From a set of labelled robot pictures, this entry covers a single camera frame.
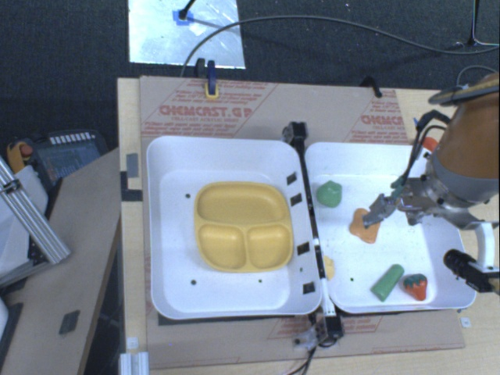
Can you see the red toy strawberry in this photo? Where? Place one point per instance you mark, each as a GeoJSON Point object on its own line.
{"type": "Point", "coordinates": [417, 287]}

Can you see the orange flat toy food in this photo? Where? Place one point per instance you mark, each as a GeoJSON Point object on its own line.
{"type": "Point", "coordinates": [365, 234]}

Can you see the black cylinder on white bracket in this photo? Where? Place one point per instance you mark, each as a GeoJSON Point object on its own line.
{"type": "Point", "coordinates": [466, 270]}

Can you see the green toy pepper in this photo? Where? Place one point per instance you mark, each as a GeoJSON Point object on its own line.
{"type": "Point", "coordinates": [329, 194]}

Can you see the yellow divided plate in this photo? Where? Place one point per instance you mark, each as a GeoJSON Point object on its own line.
{"type": "Point", "coordinates": [242, 209]}

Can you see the green toy cucumber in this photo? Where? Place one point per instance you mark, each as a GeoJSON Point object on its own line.
{"type": "Point", "coordinates": [386, 283]}

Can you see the small orange toy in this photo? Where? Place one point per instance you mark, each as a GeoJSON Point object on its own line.
{"type": "Point", "coordinates": [431, 143]}

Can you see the thin black and white rod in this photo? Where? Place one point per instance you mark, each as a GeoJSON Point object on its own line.
{"type": "Point", "coordinates": [311, 213]}

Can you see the brown cardboard board red print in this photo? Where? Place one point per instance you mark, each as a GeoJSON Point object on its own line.
{"type": "Point", "coordinates": [250, 104]}

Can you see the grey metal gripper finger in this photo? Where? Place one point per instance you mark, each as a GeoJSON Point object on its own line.
{"type": "Point", "coordinates": [378, 211]}
{"type": "Point", "coordinates": [415, 217]}

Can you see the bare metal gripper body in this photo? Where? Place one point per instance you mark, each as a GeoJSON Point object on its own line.
{"type": "Point", "coordinates": [427, 197]}

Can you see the white plastic tray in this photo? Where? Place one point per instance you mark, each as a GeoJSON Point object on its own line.
{"type": "Point", "coordinates": [176, 229]}
{"type": "Point", "coordinates": [406, 248]}

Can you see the pale yellow toy food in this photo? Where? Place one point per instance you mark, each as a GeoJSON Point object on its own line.
{"type": "Point", "coordinates": [330, 268]}

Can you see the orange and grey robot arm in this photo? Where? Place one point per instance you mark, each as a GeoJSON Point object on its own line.
{"type": "Point", "coordinates": [470, 139]}

